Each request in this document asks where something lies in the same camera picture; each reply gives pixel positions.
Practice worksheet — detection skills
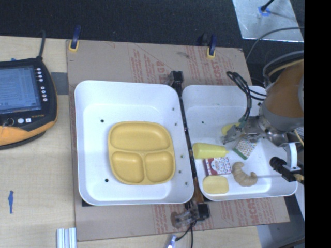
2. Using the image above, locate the white plastic tray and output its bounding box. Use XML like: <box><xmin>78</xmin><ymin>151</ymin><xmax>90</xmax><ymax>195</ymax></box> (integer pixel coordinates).
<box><xmin>182</xmin><ymin>84</ymin><xmax>298</xmax><ymax>202</ymax></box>
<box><xmin>74</xmin><ymin>80</ymin><xmax>195</xmax><ymax>207</ymax></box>

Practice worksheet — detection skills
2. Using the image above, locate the yellow divided plate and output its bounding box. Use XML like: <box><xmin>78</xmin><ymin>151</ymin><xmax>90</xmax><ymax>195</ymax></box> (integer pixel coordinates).
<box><xmin>107</xmin><ymin>120</ymin><xmax>177</xmax><ymax>186</ymax></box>

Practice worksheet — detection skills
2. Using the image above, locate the beige croissant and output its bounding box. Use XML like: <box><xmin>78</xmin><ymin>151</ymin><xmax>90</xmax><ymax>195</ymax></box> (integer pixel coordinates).
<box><xmin>231</xmin><ymin>161</ymin><xmax>259</xmax><ymax>188</ymax></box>

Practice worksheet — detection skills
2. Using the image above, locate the white packet with coloured dots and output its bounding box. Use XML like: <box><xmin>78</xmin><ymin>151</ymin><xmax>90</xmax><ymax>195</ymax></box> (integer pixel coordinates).
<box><xmin>232</xmin><ymin>137</ymin><xmax>258</xmax><ymax>161</ymax></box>

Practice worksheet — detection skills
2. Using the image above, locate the red and white carton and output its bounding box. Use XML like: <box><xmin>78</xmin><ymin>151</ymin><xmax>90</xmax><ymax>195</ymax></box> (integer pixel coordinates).
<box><xmin>202</xmin><ymin>157</ymin><xmax>233</xmax><ymax>177</ymax></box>

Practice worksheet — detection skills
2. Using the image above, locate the black block with thin wires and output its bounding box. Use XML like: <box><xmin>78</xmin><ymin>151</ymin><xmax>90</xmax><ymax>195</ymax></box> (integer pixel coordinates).
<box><xmin>197</xmin><ymin>203</ymin><xmax>211</xmax><ymax>221</ymax></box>
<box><xmin>169</xmin><ymin>70</ymin><xmax>185</xmax><ymax>88</ymax></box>

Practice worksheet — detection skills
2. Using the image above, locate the thin black and white rod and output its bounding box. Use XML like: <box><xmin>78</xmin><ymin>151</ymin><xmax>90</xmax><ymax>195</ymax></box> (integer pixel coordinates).
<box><xmin>176</xmin><ymin>85</ymin><xmax>200</xmax><ymax>204</ymax></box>

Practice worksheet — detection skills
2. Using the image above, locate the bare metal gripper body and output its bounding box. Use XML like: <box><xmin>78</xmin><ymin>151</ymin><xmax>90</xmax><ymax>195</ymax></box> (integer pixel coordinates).
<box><xmin>242</xmin><ymin>115</ymin><xmax>289</xmax><ymax>147</ymax></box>

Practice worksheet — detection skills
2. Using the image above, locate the yellow banana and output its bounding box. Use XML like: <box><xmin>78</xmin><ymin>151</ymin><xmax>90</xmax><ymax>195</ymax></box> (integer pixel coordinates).
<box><xmin>221</xmin><ymin>122</ymin><xmax>241</xmax><ymax>136</ymax></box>

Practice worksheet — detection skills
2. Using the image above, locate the yellow squeeze bottle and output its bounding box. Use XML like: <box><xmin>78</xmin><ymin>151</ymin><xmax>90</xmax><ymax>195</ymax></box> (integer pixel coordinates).
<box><xmin>192</xmin><ymin>142</ymin><xmax>230</xmax><ymax>160</ymax></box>

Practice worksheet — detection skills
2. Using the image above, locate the black cylinder on white bracket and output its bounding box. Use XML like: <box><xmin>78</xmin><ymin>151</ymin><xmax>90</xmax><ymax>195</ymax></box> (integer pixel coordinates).
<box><xmin>269</xmin><ymin>142</ymin><xmax>305</xmax><ymax>183</ymax></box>

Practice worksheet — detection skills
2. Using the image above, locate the brown cardboard board, red print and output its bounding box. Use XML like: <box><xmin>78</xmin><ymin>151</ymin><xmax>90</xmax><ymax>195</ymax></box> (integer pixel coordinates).
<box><xmin>66</xmin><ymin>39</ymin><xmax>291</xmax><ymax>242</ymax></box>

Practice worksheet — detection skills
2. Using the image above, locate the yellow cheese block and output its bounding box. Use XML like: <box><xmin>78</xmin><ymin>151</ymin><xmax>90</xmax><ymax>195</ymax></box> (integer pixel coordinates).
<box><xmin>202</xmin><ymin>175</ymin><xmax>230</xmax><ymax>195</ymax></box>

